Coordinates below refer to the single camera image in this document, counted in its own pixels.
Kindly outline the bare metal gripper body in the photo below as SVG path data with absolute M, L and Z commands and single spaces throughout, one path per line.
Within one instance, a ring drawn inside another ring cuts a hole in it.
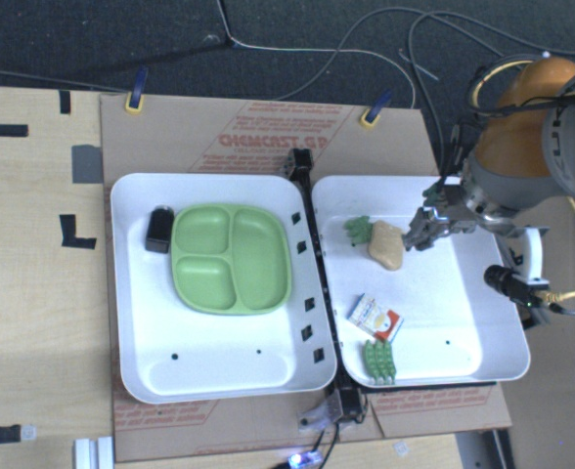
M 477 227 L 496 235 L 509 235 L 516 229 L 516 211 L 492 200 L 473 179 L 450 185 L 441 178 L 422 196 L 422 206 L 417 211 L 417 237 L 472 233 Z

